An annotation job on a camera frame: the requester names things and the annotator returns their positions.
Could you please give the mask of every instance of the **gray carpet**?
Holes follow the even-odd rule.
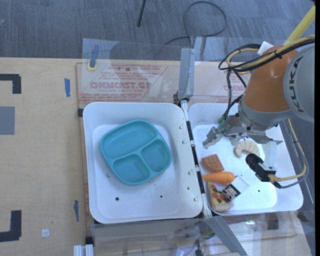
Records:
[[[176,37],[219,31],[224,25],[223,16],[212,5],[202,3],[193,5],[186,14],[186,32],[183,17],[194,2],[146,0],[138,27],[142,0],[0,0],[0,57],[81,58],[84,39],[163,45]],[[226,16],[226,28],[212,41],[227,39],[227,43],[208,43],[201,60],[216,61],[244,42],[284,42],[313,5],[311,0],[210,3],[218,5]],[[314,33],[315,22],[303,36]],[[170,45],[188,47],[189,41],[176,40]],[[132,52],[126,49],[126,55]],[[310,175],[301,184],[304,204],[300,217],[315,255],[315,130],[313,124],[298,118],[292,123],[310,166]]]

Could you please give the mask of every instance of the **toy carrot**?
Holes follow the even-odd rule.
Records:
[[[202,175],[202,178],[206,181],[211,182],[231,183],[236,178],[236,176],[230,171],[221,171]]]

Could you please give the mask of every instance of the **table surface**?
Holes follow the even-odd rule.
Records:
[[[0,135],[0,234],[10,231],[11,211],[21,211],[22,216],[21,237],[0,242],[1,256],[72,255],[74,245],[85,244],[82,131],[77,114],[81,62],[0,58],[1,74],[19,74],[22,84],[21,94],[13,94],[12,82],[0,81],[0,107],[14,107],[14,135]],[[70,96],[65,79],[70,81]],[[300,221],[290,215],[295,235],[272,242],[241,242],[248,254],[258,250],[264,255],[272,247],[282,250],[281,255],[309,255]],[[49,230],[49,236],[42,237],[42,230]]]

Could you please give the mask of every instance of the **blue plate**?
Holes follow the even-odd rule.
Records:
[[[104,159],[123,183],[139,185],[164,172],[172,161],[171,151],[146,120],[133,120],[107,132],[100,141]]]

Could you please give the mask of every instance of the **beige curved toy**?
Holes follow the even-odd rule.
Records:
[[[234,154],[238,158],[241,157],[242,151],[245,151],[248,154],[256,154],[258,157],[260,156],[260,151],[257,144],[251,140],[243,140],[235,146]]]

